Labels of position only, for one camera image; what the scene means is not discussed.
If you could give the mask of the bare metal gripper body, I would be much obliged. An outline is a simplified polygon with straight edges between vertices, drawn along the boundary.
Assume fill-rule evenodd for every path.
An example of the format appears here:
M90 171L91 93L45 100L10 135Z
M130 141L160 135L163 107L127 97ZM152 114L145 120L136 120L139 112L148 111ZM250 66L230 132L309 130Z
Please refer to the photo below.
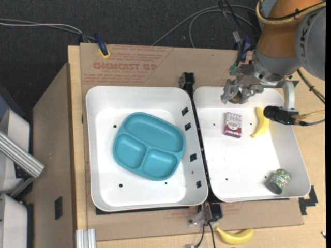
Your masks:
M238 87L282 87L286 78L270 72L258 61L241 64L236 73L235 85Z

